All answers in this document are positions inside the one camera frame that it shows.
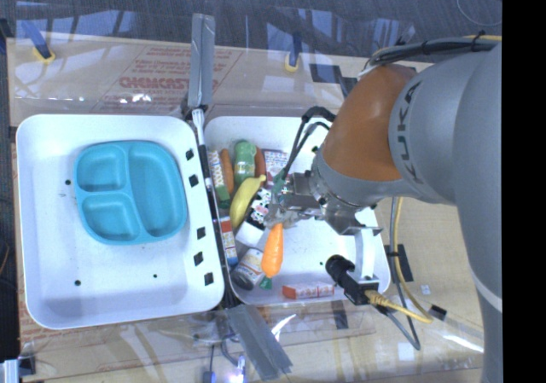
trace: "bottle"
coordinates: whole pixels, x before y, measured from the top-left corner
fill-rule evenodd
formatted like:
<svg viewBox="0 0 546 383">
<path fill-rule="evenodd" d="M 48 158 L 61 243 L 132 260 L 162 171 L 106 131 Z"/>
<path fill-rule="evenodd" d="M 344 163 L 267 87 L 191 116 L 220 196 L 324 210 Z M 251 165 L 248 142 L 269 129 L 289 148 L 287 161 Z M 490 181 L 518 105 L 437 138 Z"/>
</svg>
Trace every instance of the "bottle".
<svg viewBox="0 0 546 383">
<path fill-rule="evenodd" d="M 249 177 L 254 177 L 256 146 L 247 141 L 238 142 L 235 145 L 234 180 L 239 186 Z"/>
</svg>

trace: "banana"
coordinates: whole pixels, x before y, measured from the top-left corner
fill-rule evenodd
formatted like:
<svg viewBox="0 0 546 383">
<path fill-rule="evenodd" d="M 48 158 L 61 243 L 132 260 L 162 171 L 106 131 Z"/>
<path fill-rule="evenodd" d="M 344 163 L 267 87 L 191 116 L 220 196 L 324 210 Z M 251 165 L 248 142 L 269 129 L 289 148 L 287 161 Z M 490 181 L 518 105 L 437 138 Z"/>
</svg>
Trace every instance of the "banana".
<svg viewBox="0 0 546 383">
<path fill-rule="evenodd" d="M 258 192 L 260 184 L 264 182 L 265 179 L 265 175 L 247 177 L 235 192 L 235 196 L 229 207 L 229 218 L 231 219 L 231 226 L 234 229 L 241 225 L 242 220 L 245 218 L 248 205 L 253 200 L 254 195 Z"/>
</svg>

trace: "red and white box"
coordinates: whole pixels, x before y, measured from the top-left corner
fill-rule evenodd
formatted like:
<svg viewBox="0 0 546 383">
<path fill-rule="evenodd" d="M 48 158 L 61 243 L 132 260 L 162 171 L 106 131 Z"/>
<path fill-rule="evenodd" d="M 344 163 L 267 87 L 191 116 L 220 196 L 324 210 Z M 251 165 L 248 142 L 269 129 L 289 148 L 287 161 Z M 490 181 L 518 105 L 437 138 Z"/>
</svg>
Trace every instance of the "red and white box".
<svg viewBox="0 0 546 383">
<path fill-rule="evenodd" d="M 290 299 L 328 297 L 334 295 L 334 285 L 324 281 L 283 285 L 282 294 Z"/>
</svg>

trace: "carrot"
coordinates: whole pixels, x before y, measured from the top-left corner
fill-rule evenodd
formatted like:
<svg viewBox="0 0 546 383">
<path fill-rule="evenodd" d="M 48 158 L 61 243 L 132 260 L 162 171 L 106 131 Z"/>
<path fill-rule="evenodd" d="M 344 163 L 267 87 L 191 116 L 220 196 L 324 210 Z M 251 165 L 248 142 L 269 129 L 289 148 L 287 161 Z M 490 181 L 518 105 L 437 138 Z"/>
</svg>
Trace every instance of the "carrot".
<svg viewBox="0 0 546 383">
<path fill-rule="evenodd" d="M 264 152 L 256 147 L 256 155 L 254 155 L 254 176 L 259 177 L 260 175 L 266 175 L 265 174 L 265 157 Z"/>
<path fill-rule="evenodd" d="M 222 160 L 222 169 L 224 170 L 225 187 L 228 189 L 228 193 L 232 195 L 235 188 L 235 179 L 233 177 L 233 165 L 231 165 L 231 158 L 229 157 L 227 148 L 220 151 L 220 159 Z"/>
<path fill-rule="evenodd" d="M 273 225 L 265 242 L 262 256 L 262 271 L 268 278 L 276 276 L 281 270 L 284 253 L 284 229 L 282 223 Z"/>
</svg>

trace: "blue divided plate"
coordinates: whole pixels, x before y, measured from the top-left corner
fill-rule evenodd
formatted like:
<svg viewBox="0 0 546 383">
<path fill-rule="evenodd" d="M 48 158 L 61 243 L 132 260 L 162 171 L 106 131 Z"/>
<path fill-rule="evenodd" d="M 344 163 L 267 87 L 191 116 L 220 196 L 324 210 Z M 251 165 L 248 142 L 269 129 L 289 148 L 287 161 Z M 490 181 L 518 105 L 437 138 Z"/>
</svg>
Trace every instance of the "blue divided plate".
<svg viewBox="0 0 546 383">
<path fill-rule="evenodd" d="M 98 143 L 74 164 L 85 229 L 100 242 L 133 245 L 175 235 L 188 208 L 174 157 L 149 141 Z"/>
</svg>

